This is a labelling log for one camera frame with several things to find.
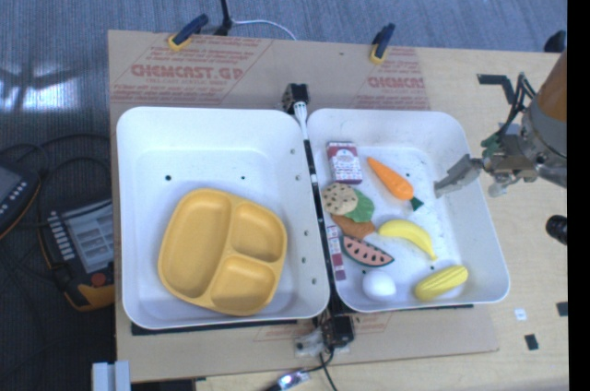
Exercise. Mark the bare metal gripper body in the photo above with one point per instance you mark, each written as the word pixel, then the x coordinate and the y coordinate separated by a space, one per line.
pixel 511 158

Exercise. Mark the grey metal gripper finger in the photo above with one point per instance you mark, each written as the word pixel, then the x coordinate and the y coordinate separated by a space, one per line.
pixel 461 174

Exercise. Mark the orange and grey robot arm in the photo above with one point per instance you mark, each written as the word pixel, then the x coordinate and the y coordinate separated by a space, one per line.
pixel 555 96

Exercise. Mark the white plastic tray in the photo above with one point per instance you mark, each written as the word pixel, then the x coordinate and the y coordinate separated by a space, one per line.
pixel 470 241
pixel 207 149

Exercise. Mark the orange carrot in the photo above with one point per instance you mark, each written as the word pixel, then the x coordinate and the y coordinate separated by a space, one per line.
pixel 392 181

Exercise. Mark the yellow banana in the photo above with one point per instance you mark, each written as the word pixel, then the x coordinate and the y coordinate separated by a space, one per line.
pixel 408 231

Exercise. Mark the green lettuce leaf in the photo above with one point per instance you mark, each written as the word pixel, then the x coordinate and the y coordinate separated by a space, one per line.
pixel 365 208

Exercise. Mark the yellow corn cob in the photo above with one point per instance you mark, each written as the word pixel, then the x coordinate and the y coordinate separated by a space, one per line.
pixel 441 282

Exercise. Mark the red and white carton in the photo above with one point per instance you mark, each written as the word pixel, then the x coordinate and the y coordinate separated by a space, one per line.
pixel 344 162

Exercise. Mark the orange-brown flat toy food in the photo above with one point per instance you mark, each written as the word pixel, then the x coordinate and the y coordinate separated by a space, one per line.
pixel 355 228

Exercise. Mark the red watermelon slice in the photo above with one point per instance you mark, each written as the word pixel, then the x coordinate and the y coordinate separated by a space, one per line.
pixel 366 253

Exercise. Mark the chocolate chip biscuit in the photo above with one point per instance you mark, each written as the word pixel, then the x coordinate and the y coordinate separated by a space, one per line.
pixel 338 197

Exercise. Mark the white egg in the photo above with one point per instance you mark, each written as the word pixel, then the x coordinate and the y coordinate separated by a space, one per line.
pixel 379 285

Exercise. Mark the red and white packet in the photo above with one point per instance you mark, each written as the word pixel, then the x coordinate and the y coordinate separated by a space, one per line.
pixel 336 253

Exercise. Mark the thin black and white rod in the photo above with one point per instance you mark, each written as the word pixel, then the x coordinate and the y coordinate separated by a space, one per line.
pixel 313 170

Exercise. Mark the brown cardboard board red print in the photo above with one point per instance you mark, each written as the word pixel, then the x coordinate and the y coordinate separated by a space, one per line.
pixel 322 66

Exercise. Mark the yellow divided plate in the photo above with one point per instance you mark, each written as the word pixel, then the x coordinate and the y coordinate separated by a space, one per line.
pixel 198 241

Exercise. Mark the black cylinder on white bracket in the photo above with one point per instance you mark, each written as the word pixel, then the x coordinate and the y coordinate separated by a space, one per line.
pixel 557 228

